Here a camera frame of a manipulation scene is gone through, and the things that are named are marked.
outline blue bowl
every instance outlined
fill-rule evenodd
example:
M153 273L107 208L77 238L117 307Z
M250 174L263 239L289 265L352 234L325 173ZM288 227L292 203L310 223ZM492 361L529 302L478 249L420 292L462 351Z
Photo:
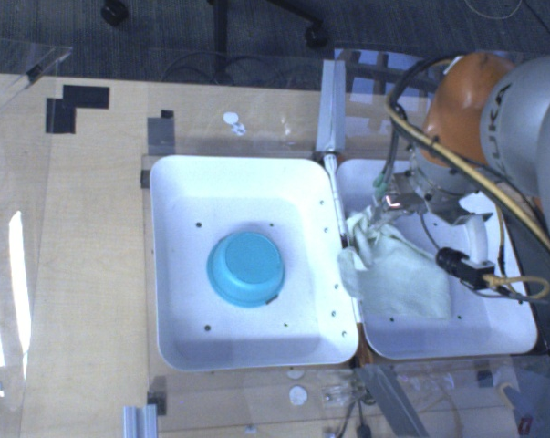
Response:
M285 282L278 248L256 232L230 234L220 240L206 269L216 293L238 307L260 307L272 301Z

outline gray floor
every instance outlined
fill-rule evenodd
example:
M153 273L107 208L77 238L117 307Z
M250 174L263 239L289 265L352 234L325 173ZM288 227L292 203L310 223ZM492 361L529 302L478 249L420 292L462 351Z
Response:
M0 37L70 45L65 74L151 78L154 48L213 48L212 8L205 0L126 0L130 19L119 27L100 17L103 0L0 0ZM325 19L331 41L305 47L307 23L261 0L229 0L232 54L332 57L334 47L384 47L419 55L501 49L550 53L550 36L525 5L504 20L476 15L463 0L302 0ZM518 0L469 0L491 16ZM550 28L550 0L526 0ZM162 63L172 56L165 54Z

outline office chair base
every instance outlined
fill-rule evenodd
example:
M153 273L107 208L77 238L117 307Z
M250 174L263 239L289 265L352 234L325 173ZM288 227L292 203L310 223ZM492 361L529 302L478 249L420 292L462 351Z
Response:
M329 34L321 25L311 25L305 31L305 41L309 48L321 48L327 44Z
M129 17L129 10L119 0L108 0L100 9L100 14L111 26L118 26Z

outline towel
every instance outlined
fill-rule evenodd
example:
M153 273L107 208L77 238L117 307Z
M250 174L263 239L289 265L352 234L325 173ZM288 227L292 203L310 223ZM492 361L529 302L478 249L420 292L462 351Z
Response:
M427 252L390 224L372 224L372 208L350 217L350 242L338 257L346 291L365 314L451 317L449 280Z

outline blue lid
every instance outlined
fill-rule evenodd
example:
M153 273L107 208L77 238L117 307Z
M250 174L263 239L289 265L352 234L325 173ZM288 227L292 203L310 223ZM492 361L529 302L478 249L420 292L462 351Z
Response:
M256 232L231 234L213 248L207 263L213 289L239 307L259 307L280 292L285 269L276 245Z

